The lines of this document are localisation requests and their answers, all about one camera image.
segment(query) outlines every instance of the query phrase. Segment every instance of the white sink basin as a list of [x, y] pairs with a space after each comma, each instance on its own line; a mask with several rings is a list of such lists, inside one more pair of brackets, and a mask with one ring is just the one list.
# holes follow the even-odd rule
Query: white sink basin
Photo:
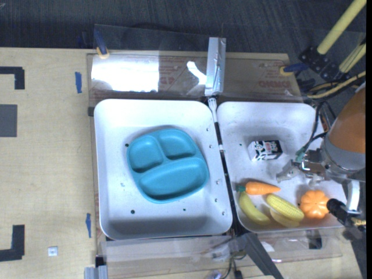
[[[245, 185], [248, 180], [259, 180], [279, 186], [281, 191], [276, 194], [294, 205], [297, 205], [301, 196], [310, 189], [320, 189], [329, 198], [346, 203], [342, 185], [335, 181], [322, 181], [311, 187], [310, 179], [303, 173], [287, 181], [276, 181], [276, 174], [280, 173], [291, 159], [295, 159], [296, 151], [304, 146], [311, 136], [315, 120], [315, 110], [311, 106], [304, 103], [225, 102], [218, 107], [217, 118], [236, 204], [239, 198], [236, 186]], [[316, 134], [322, 132], [319, 123]], [[252, 141], [261, 140], [279, 140], [283, 154], [278, 159], [251, 161], [248, 145]], [[320, 143], [321, 139], [314, 141], [309, 149], [315, 150]], [[270, 216], [265, 196], [252, 195], [250, 198], [260, 211]], [[298, 228], [285, 228], [274, 220], [268, 226], [258, 225], [249, 220], [238, 205], [237, 213], [243, 227], [256, 233], [342, 227], [331, 214], [321, 220], [304, 219]]]
[[[217, 235], [233, 222], [212, 113], [197, 101], [107, 99], [94, 111], [99, 216], [111, 239]], [[197, 144], [209, 180], [183, 199], [150, 202], [141, 195], [127, 164], [131, 142], [164, 128], [185, 131]]]

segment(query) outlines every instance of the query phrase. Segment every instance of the toy sink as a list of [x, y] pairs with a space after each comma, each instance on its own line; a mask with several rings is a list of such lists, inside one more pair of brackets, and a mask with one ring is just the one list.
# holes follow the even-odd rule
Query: toy sink
[[[310, 189], [309, 179], [298, 175], [277, 183], [276, 174], [308, 141], [314, 118], [314, 109], [303, 103], [225, 102], [217, 108], [235, 204], [236, 186], [249, 179], [279, 186], [279, 196], [293, 204], [299, 202]], [[213, 116], [206, 105], [197, 101], [106, 99], [95, 107], [94, 122], [100, 224], [107, 237], [218, 235], [229, 230], [231, 201]], [[171, 140], [178, 141], [179, 147], [167, 146]], [[252, 162], [247, 147], [256, 140], [279, 140], [283, 154], [275, 160]], [[320, 141], [315, 141], [310, 148], [319, 145]], [[142, 154], [150, 159], [143, 159]], [[169, 187], [173, 178], [182, 182], [186, 174], [193, 183]], [[165, 194], [159, 192], [162, 183], [169, 189]], [[336, 182], [323, 181], [314, 188], [345, 202], [342, 186]], [[270, 215], [264, 196], [251, 198], [257, 208]], [[238, 205], [236, 210], [241, 225], [253, 232], [341, 226], [330, 214], [317, 222], [304, 220], [294, 229], [275, 221], [260, 226]]]
[[[95, 107], [94, 122], [99, 215], [107, 237], [217, 235], [231, 227], [233, 215], [216, 130], [206, 105], [197, 101], [106, 99]], [[172, 130], [182, 131], [181, 136], [184, 133], [193, 142], [180, 139], [179, 133]], [[156, 135], [157, 131], [162, 131], [161, 135]], [[166, 145], [169, 140], [180, 140], [183, 150], [175, 153], [177, 150]], [[155, 158], [155, 162], [138, 160], [139, 153], [143, 155], [143, 150], [138, 149], [144, 146], [148, 147], [145, 153]], [[207, 170], [196, 147], [205, 159]], [[133, 152], [128, 152], [128, 148], [133, 148]], [[180, 171], [192, 176], [196, 170], [201, 174], [194, 174], [197, 183], [191, 190], [186, 189], [184, 193], [184, 190], [176, 189], [181, 193], [163, 202], [164, 199], [157, 199], [156, 191], [151, 191], [153, 185], [145, 184], [149, 191], [144, 192], [143, 187], [142, 191], [138, 189], [131, 172], [133, 167], [135, 173], [150, 178], [161, 172]]]

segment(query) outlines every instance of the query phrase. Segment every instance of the orange pumpkin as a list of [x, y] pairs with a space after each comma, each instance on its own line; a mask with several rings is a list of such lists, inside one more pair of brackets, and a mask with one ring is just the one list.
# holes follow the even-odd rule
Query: orange pumpkin
[[322, 219], [329, 212], [327, 209], [326, 197], [321, 190], [308, 190], [301, 197], [300, 209], [305, 214], [305, 217], [310, 219]]

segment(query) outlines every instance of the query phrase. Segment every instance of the metal bracket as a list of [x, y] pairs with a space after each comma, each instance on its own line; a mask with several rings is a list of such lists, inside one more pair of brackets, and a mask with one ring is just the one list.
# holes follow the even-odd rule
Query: metal bracket
[[300, 170], [298, 169], [298, 166], [294, 165], [293, 161], [290, 160], [283, 167], [282, 171], [276, 174], [276, 179], [277, 182], [280, 183], [282, 181], [291, 180], [299, 174]]
[[321, 157], [320, 149], [308, 150], [301, 163], [301, 169], [305, 173], [313, 173], [324, 177], [326, 170], [323, 166], [323, 159]]
[[321, 249], [322, 241], [319, 230], [307, 230], [306, 236], [309, 240], [309, 249]]
[[299, 59], [310, 67], [325, 81], [347, 80], [350, 75], [339, 71], [339, 66], [330, 61], [326, 55], [318, 53], [315, 46], [310, 46], [299, 55]]
[[86, 267], [84, 269], [84, 279], [108, 279], [107, 266]]
[[223, 92], [226, 60], [226, 38], [210, 37], [207, 59], [207, 82], [205, 96]]
[[358, 211], [360, 199], [360, 183], [358, 180], [351, 180], [348, 183], [348, 199], [345, 210], [348, 213], [360, 214]]
[[284, 279], [256, 234], [248, 232], [237, 237], [231, 242], [230, 248], [236, 247], [239, 247], [238, 250], [243, 249], [264, 275], [271, 275], [275, 279]]

